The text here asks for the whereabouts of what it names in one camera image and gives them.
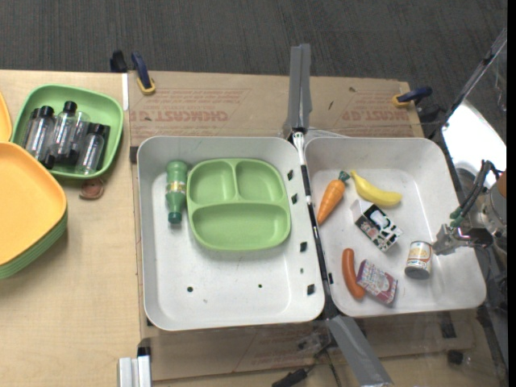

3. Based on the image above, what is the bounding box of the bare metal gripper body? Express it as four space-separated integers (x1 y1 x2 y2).
458 210 508 252

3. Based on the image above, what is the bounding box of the small yellow and white can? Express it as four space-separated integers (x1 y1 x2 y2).
404 240 435 281

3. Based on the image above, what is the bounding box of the white plastic tray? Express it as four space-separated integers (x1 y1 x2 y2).
302 136 488 318
135 135 326 332

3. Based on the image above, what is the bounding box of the white and black carton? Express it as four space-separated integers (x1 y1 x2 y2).
348 198 404 253

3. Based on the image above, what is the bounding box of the pink packet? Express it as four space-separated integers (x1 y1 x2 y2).
356 259 399 307

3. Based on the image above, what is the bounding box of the yellow banana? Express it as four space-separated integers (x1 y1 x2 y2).
349 169 403 208

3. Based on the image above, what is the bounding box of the orange sausage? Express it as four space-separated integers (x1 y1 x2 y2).
341 248 367 300

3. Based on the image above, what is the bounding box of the orange carrot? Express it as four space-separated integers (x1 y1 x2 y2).
316 170 352 226

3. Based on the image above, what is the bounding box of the thin black and white rod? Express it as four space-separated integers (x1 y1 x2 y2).
291 131 335 298

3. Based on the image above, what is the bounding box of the green divided plate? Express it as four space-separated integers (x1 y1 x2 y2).
185 157 292 252

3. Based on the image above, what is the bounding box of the brown cardboard board red print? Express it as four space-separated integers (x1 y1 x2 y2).
127 69 477 382

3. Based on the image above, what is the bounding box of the green bottle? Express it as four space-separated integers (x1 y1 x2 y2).
164 159 189 224

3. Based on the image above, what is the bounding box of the clear plastic bottle black cap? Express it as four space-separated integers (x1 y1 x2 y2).
74 123 106 176
72 110 92 152
24 105 56 162
21 107 40 148
50 101 78 161

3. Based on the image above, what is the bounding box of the green square plate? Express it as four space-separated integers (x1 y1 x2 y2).
10 83 125 179

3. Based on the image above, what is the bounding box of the orange plate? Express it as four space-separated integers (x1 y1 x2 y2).
0 141 69 267
0 90 14 143

